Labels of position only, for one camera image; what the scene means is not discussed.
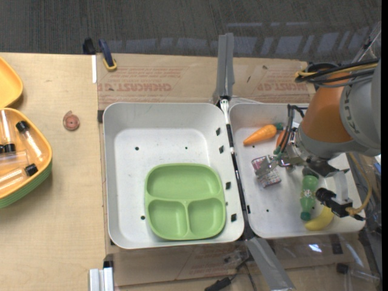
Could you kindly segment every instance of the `black vial cap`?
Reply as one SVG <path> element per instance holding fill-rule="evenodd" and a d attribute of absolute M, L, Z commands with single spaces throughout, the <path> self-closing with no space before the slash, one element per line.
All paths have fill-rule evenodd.
<path fill-rule="evenodd" d="M 28 126 L 26 121 L 20 121 L 16 123 L 16 128 L 19 130 L 19 132 L 23 132 L 24 130 L 30 128 L 30 126 Z"/>
<path fill-rule="evenodd" d="M 336 269 L 338 273 L 346 274 L 349 270 L 349 266 L 344 263 L 338 263 Z"/>
<path fill-rule="evenodd" d="M 14 143 L 4 144 L 4 152 L 11 153 L 16 151 L 16 146 Z"/>
<path fill-rule="evenodd" d="M 38 168 L 35 164 L 31 164 L 25 168 L 25 172 L 27 173 L 27 176 L 32 176 L 34 173 L 38 172 Z"/>

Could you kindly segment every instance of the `metal bar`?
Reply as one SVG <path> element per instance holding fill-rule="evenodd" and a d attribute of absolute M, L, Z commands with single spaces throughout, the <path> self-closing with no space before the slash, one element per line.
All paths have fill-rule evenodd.
<path fill-rule="evenodd" d="M 113 268 L 89 270 L 89 291 L 114 291 Z"/>
<path fill-rule="evenodd" d="M 230 99 L 233 95 L 235 75 L 233 72 L 233 33 L 226 33 L 218 37 L 217 82 L 213 94 L 213 102 L 217 104 L 220 98 Z"/>
<path fill-rule="evenodd" d="M 254 237 L 246 241 L 246 245 L 272 291 L 295 289 L 291 279 L 265 239 Z"/>

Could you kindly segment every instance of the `floor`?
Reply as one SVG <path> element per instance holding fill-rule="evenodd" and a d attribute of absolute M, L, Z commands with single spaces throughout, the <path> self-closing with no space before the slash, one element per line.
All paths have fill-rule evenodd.
<path fill-rule="evenodd" d="M 0 52 L 113 53 L 350 61 L 381 20 L 382 0 L 0 0 Z"/>

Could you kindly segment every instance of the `glass vial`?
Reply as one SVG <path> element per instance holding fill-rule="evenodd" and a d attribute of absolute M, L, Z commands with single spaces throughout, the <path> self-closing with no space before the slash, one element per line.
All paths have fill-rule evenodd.
<path fill-rule="evenodd" d="M 0 110 L 0 140 L 5 152 L 15 152 L 15 129 L 11 125 L 10 119 L 7 117 L 5 110 Z"/>
<path fill-rule="evenodd" d="M 27 143 L 26 147 L 28 152 L 32 151 L 32 153 L 35 155 L 32 160 L 37 162 L 43 162 L 44 155 L 39 146 L 36 144 L 34 136 L 30 131 L 30 126 L 28 126 L 27 122 L 20 121 L 16 123 L 16 128 L 19 130 L 21 139 Z"/>
<path fill-rule="evenodd" d="M 356 268 L 351 266 L 350 264 L 338 263 L 336 265 L 336 269 L 338 273 L 349 274 L 352 277 L 356 277 L 365 281 L 372 283 L 375 287 L 380 284 L 380 275 L 371 272 L 368 269 L 364 268 Z"/>
<path fill-rule="evenodd" d="M 25 167 L 27 165 L 28 156 L 26 150 L 0 154 L 0 175 L 17 166 Z"/>
<path fill-rule="evenodd" d="M 5 173 L 4 175 L 0 176 L 0 191 L 4 191 L 5 189 L 13 187 L 16 184 L 20 184 L 37 171 L 38 168 L 36 168 L 35 164 L 31 164 L 27 167 L 17 167 Z"/>

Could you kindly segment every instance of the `toy carrot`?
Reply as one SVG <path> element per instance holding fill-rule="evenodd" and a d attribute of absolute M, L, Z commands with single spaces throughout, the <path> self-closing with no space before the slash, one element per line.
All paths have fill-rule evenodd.
<path fill-rule="evenodd" d="M 277 146 L 277 147 L 280 146 L 280 142 L 281 142 L 281 140 L 282 140 L 282 138 L 283 138 L 285 132 L 286 132 L 285 129 L 283 129 L 283 130 L 280 132 L 279 137 L 278 137 L 278 140 L 276 140 L 276 146 Z"/>
<path fill-rule="evenodd" d="M 245 146 L 249 146 L 250 144 L 270 139 L 276 135 L 277 128 L 273 124 L 265 125 L 252 133 L 248 138 L 246 138 L 243 143 Z"/>

